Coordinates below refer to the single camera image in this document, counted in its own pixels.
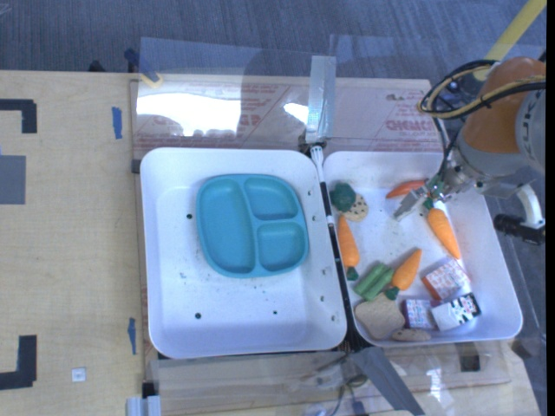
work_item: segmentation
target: carrot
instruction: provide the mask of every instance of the carrot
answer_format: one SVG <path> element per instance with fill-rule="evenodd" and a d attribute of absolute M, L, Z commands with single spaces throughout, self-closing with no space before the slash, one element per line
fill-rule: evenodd
<path fill-rule="evenodd" d="M 428 223 L 434 234 L 440 239 L 440 242 L 445 245 L 449 253 L 451 253 L 454 258 L 460 259 L 459 244 L 457 243 L 457 238 L 454 235 L 453 228 L 445 212 L 439 208 L 430 208 L 428 212 Z"/>
<path fill-rule="evenodd" d="M 346 270 L 350 267 L 355 268 L 361 261 L 361 256 L 356 247 L 355 238 L 349 228 L 347 219 L 343 214 L 339 216 L 339 223 L 337 224 L 337 242 L 339 243 L 343 267 Z"/>
<path fill-rule="evenodd" d="M 413 253 L 395 270 L 391 278 L 391 284 L 398 289 L 408 289 L 416 277 L 420 267 L 422 250 L 417 248 Z"/>
<path fill-rule="evenodd" d="M 396 186 L 393 190 L 385 195 L 385 198 L 396 198 L 398 196 L 404 196 L 416 188 L 420 188 L 426 183 L 426 180 L 409 180 L 409 182 L 404 182 Z"/>

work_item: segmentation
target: gray square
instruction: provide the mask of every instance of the gray square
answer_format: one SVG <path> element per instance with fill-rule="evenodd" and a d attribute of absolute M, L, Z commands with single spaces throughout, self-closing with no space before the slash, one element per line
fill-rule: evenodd
<path fill-rule="evenodd" d="M 25 156 L 0 155 L 0 205 L 25 204 Z"/>

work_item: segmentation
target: cucumber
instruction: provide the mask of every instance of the cucumber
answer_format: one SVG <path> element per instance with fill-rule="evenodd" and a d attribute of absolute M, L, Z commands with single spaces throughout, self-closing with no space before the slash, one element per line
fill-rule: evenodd
<path fill-rule="evenodd" d="M 378 278 L 387 268 L 388 266 L 384 265 L 383 263 L 377 264 L 365 277 L 363 277 L 359 281 L 357 285 L 355 285 L 355 287 L 353 288 L 355 293 L 357 293 L 359 296 L 364 296 L 364 292 L 369 289 L 375 283 L 375 281 L 378 280 Z"/>
<path fill-rule="evenodd" d="M 362 297 L 367 301 L 371 301 L 375 299 L 375 297 L 380 294 L 380 291 L 382 291 L 382 289 L 384 289 L 385 286 L 391 282 L 391 279 L 393 278 L 393 273 L 394 273 L 394 270 L 388 267 L 382 273 L 382 275 L 378 277 L 378 280 L 375 281 L 374 284 L 369 289 L 364 291 Z"/>

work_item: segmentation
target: black corner marker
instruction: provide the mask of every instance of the black corner marker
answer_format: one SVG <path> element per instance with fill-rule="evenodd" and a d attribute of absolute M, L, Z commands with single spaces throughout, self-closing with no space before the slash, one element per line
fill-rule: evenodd
<path fill-rule="evenodd" d="M 17 370 L 0 373 L 0 390 L 33 387 L 36 380 L 36 335 L 19 336 Z"/>
<path fill-rule="evenodd" d="M 21 132 L 36 133 L 36 103 L 31 99 L 0 99 L 0 111 L 21 111 Z"/>

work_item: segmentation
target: wooden table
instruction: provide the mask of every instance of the wooden table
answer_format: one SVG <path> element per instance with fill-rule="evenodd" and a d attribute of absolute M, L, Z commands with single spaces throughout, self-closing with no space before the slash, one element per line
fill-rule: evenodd
<path fill-rule="evenodd" d="M 38 126 L 22 133 L 21 113 L 0 111 L 1 155 L 26 158 L 24 205 L 0 205 L 0 373 L 16 370 L 19 336 L 37 340 L 36 380 L 0 391 L 2 415 L 123 415 L 126 398 L 140 395 L 145 357 L 129 93 L 136 79 L 0 71 L 0 98 L 32 99 Z M 121 110 L 121 138 L 113 108 Z M 438 406 L 445 414 L 539 414 L 508 343 L 500 346 L 509 382 L 449 390 L 443 396 L 450 402 L 438 402 L 434 390 L 416 399 L 430 414 Z"/>

